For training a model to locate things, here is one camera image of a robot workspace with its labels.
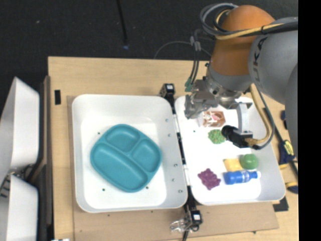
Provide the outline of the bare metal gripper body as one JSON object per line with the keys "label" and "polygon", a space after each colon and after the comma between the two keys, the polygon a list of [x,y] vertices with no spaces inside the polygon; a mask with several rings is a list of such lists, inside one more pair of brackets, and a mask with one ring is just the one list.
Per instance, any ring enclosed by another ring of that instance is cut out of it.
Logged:
{"label": "bare metal gripper body", "polygon": [[215,80],[206,78],[205,80],[196,80],[191,93],[193,102],[208,103],[217,102],[218,105],[229,109],[236,103],[236,99],[241,96],[241,91],[229,90],[220,85]]}

